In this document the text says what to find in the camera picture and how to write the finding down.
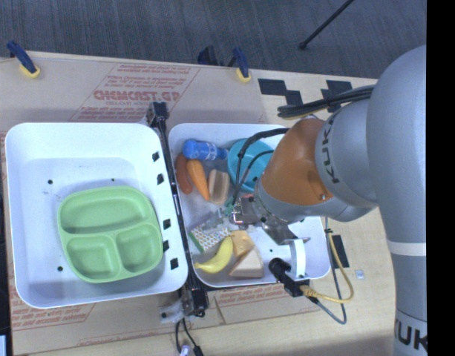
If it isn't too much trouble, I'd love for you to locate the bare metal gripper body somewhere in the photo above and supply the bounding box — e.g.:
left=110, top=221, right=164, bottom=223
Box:
left=229, top=194, right=310, bottom=246

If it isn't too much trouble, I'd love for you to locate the white patterned packet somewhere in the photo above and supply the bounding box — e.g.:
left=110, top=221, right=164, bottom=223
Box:
left=189, top=222, right=232, bottom=254

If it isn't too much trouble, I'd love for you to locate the yellow toy cheese wedge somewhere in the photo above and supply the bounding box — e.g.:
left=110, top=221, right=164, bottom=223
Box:
left=229, top=229, right=256, bottom=260

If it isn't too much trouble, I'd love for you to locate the yellow banana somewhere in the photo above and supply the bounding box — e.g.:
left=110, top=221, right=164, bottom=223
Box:
left=194, top=234, right=235, bottom=275

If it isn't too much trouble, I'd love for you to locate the tan toy bread bun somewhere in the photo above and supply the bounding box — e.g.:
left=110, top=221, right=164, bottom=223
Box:
left=207, top=168, right=232, bottom=205

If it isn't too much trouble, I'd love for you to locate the orange toy carrot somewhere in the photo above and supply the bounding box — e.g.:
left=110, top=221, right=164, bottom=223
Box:
left=186, top=159, right=212, bottom=202

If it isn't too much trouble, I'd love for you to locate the tan toy bread wedge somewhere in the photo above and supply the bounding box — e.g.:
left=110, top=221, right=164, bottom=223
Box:
left=228, top=246, right=266, bottom=279

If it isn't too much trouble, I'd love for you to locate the teal bowl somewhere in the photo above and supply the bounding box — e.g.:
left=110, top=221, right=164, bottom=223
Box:
left=226, top=137, right=275, bottom=194

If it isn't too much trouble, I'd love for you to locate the orange-red toy sausage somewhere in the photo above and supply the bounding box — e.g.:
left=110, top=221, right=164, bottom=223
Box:
left=174, top=154, right=194, bottom=196

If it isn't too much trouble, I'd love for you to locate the blue toy bottle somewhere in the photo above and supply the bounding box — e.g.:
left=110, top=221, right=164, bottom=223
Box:
left=182, top=139, right=229, bottom=162

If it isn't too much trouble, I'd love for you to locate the white plastic tray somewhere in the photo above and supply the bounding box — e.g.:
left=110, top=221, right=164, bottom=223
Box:
left=4, top=122, right=190, bottom=310
left=167, top=122, right=332, bottom=289

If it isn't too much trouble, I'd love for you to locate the green divided plate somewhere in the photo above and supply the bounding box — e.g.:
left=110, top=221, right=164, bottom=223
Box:
left=56, top=185, right=165, bottom=284

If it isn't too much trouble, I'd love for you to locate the brown cardboard board red print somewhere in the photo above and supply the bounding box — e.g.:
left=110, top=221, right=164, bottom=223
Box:
left=0, top=50, right=321, bottom=356

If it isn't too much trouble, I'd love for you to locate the black cylinder on white bracket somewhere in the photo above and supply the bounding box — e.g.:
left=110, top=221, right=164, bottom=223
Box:
left=267, top=237, right=310, bottom=299

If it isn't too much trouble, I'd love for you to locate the black block with wires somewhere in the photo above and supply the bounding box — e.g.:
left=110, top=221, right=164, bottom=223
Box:
left=145, top=101, right=171, bottom=126
left=179, top=286, right=210, bottom=317

